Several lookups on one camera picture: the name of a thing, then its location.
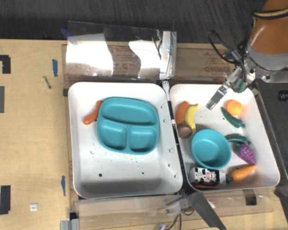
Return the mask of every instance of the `wooden table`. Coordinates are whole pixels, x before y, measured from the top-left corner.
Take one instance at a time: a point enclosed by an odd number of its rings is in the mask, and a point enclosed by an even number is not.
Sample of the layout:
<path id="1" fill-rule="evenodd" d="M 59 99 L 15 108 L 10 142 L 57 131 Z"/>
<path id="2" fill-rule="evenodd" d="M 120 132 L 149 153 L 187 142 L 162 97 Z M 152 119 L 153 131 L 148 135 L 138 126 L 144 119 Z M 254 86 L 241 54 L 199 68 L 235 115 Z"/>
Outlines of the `wooden table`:
<path id="1" fill-rule="evenodd" d="M 11 57 L 11 74 L 2 74 L 5 108 L 0 114 L 0 186 L 11 186 L 11 210 L 0 215 L 0 230 L 58 230 L 71 208 L 65 101 L 62 95 L 62 45 L 66 41 L 0 40 L 0 55 Z M 58 61 L 54 77 L 52 59 Z M 46 76 L 51 89 L 43 79 Z M 66 196 L 61 185 L 65 176 Z M 38 203 L 38 211 L 30 204 Z M 277 196 L 273 212 L 221 217 L 230 229 L 288 229 Z M 154 229 L 155 225 L 129 227 Z M 182 228 L 207 228 L 199 220 Z"/>

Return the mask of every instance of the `teal bowl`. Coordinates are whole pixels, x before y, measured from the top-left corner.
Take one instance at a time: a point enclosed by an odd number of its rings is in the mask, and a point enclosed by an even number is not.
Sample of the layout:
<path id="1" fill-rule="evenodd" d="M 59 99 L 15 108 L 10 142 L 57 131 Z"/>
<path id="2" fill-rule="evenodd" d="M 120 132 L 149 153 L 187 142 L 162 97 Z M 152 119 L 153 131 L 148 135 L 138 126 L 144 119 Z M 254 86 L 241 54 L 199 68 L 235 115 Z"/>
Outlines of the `teal bowl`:
<path id="1" fill-rule="evenodd" d="M 195 162 L 207 169 L 219 170 L 231 158 L 231 147 L 227 139 L 212 129 L 195 133 L 191 142 L 191 152 Z"/>

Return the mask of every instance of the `orange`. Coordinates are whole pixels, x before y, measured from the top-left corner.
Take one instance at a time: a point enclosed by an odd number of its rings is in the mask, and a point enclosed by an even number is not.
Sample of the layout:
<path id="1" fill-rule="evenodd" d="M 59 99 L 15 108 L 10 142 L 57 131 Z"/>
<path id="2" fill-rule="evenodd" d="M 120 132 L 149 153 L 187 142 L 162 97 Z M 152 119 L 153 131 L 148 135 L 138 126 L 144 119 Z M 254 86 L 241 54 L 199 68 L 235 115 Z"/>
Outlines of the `orange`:
<path id="1" fill-rule="evenodd" d="M 243 111 L 242 104 L 237 101 L 230 101 L 226 110 L 233 116 L 239 115 Z"/>

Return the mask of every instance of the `toy banana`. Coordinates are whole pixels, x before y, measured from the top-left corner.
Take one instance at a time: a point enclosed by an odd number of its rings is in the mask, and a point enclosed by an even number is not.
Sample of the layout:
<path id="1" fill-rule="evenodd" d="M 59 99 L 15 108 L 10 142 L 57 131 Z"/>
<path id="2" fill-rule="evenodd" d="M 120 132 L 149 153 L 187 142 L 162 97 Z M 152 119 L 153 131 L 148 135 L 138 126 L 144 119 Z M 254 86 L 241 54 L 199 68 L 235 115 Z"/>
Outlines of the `toy banana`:
<path id="1" fill-rule="evenodd" d="M 194 115 L 200 107 L 201 107 L 201 105 L 199 105 L 199 104 L 189 106 L 189 108 L 187 109 L 186 114 L 185 114 L 184 122 L 186 125 L 188 125 L 192 128 L 193 134 L 195 134 L 195 132 L 196 132 L 196 124 L 194 121 Z"/>

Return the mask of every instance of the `green pepper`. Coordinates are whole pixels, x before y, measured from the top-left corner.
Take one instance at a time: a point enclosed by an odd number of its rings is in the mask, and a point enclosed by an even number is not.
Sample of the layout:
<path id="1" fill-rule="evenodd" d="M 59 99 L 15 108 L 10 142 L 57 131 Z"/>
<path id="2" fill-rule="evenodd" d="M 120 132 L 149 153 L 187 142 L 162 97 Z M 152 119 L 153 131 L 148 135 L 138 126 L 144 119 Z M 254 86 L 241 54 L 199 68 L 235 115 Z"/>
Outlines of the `green pepper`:
<path id="1" fill-rule="evenodd" d="M 239 144 L 248 144 L 250 145 L 250 141 L 247 139 L 247 137 L 245 136 L 232 136 L 232 137 L 228 137 L 226 138 L 228 142 L 236 142 L 236 143 L 239 143 Z"/>
<path id="2" fill-rule="evenodd" d="M 236 128 L 245 128 L 245 124 L 243 124 L 242 120 L 235 118 L 233 115 L 231 115 L 228 111 L 225 110 L 225 108 L 221 107 L 222 113 L 224 117 Z"/>

